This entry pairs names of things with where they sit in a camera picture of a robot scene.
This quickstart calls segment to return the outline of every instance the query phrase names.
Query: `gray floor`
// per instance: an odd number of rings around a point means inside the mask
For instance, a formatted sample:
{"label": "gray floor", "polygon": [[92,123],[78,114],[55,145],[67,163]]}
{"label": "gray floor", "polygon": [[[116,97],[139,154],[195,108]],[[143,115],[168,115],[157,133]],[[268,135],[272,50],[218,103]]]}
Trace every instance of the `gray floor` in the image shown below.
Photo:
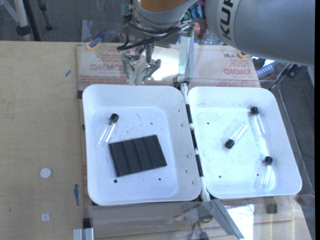
{"label": "gray floor", "polygon": [[[12,6],[14,5],[13,0],[8,1]],[[46,15],[53,27],[52,31],[46,30],[46,23],[37,0],[30,0],[30,5],[42,41],[80,42],[83,20],[120,24],[122,3],[128,3],[128,1],[106,0],[102,9],[99,10],[96,0],[42,0],[47,8]],[[3,6],[0,6],[0,40],[22,40],[16,33],[16,22]],[[282,97],[313,191],[315,190],[314,75],[314,68],[300,70],[295,77],[286,75],[280,84]]]}

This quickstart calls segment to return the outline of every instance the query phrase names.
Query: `black cap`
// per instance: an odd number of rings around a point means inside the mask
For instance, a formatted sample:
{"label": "black cap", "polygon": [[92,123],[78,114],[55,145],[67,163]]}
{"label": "black cap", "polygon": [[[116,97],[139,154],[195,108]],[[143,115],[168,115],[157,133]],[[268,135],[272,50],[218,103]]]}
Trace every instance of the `black cap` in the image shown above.
{"label": "black cap", "polygon": [[251,115],[255,116],[259,114],[259,110],[256,106],[253,106],[252,108],[250,108],[251,111]]}
{"label": "black cap", "polygon": [[263,162],[267,165],[271,165],[272,161],[273,161],[273,158],[271,156],[266,156]]}
{"label": "black cap", "polygon": [[118,119],[119,119],[119,116],[116,113],[113,113],[109,118],[110,121],[113,121],[115,123],[118,121]]}
{"label": "black cap", "polygon": [[224,146],[228,149],[231,149],[234,146],[235,142],[232,139],[228,139]]}

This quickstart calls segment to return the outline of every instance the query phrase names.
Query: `white tray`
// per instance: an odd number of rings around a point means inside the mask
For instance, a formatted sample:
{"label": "white tray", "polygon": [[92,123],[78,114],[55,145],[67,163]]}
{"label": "white tray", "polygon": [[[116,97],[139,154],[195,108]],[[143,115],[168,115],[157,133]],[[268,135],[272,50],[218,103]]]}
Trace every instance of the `white tray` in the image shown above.
{"label": "white tray", "polygon": [[[88,193],[98,205],[189,201],[201,190],[183,95],[169,86],[94,84],[82,95]],[[112,113],[110,143],[157,135],[167,166],[116,177],[108,148],[97,145]]]}
{"label": "white tray", "polygon": [[[273,94],[263,88],[194,87],[189,103],[208,192],[219,199],[294,195],[302,187],[300,173]],[[224,146],[231,128],[249,123],[250,107],[258,107],[265,128],[273,173],[264,191],[254,188],[258,166],[266,154],[249,127],[231,149]]]}

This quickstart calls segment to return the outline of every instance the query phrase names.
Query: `wooden table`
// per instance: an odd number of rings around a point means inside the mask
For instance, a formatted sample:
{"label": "wooden table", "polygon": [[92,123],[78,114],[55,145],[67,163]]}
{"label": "wooden table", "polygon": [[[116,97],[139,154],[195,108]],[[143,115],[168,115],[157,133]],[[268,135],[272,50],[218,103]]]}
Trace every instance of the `wooden table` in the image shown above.
{"label": "wooden table", "polygon": [[[0,240],[73,239],[83,226],[77,45],[0,41]],[[254,239],[311,239],[294,209],[293,220],[255,226]]]}

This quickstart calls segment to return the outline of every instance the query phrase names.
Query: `tripod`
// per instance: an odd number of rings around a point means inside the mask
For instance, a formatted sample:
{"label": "tripod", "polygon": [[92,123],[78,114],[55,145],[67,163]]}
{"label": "tripod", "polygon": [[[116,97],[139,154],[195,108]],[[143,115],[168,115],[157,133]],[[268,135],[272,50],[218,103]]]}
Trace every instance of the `tripod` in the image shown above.
{"label": "tripod", "polygon": [[[46,11],[46,5],[42,2],[42,0],[37,0],[39,9],[42,12],[42,15],[45,20],[46,27],[45,29],[47,31],[51,31],[53,27],[51,26]],[[7,11],[11,14],[11,16],[14,18],[14,20],[17,22],[17,34],[19,36],[23,36],[23,39],[26,41],[30,40],[30,32],[32,30],[34,40],[35,41],[41,41],[40,35],[38,32],[37,24],[35,21],[34,14],[32,12],[32,8],[30,6],[29,0],[14,0],[15,10],[11,7],[11,5],[8,3],[7,0],[0,0],[0,6],[4,5],[4,7],[7,9]]]}

